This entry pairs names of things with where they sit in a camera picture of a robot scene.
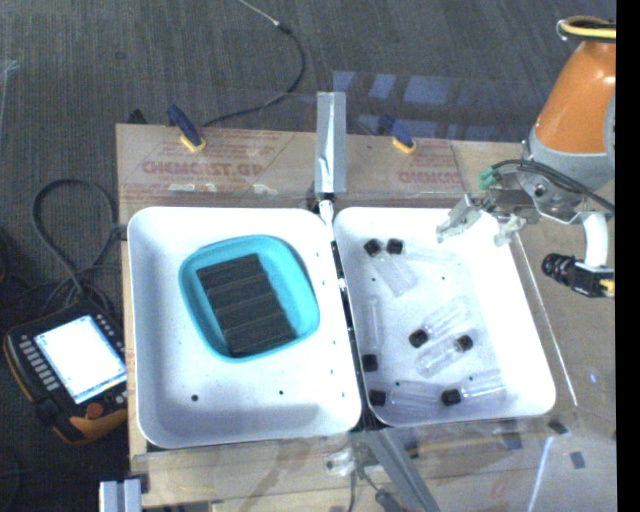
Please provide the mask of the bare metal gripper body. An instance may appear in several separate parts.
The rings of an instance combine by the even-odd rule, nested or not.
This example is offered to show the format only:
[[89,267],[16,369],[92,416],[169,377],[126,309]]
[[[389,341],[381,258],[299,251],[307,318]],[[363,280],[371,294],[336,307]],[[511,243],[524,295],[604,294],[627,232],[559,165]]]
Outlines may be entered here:
[[490,172],[481,179],[481,189],[486,192],[482,206],[488,213],[515,215],[528,223],[542,217],[569,223],[583,199],[568,185],[533,172]]

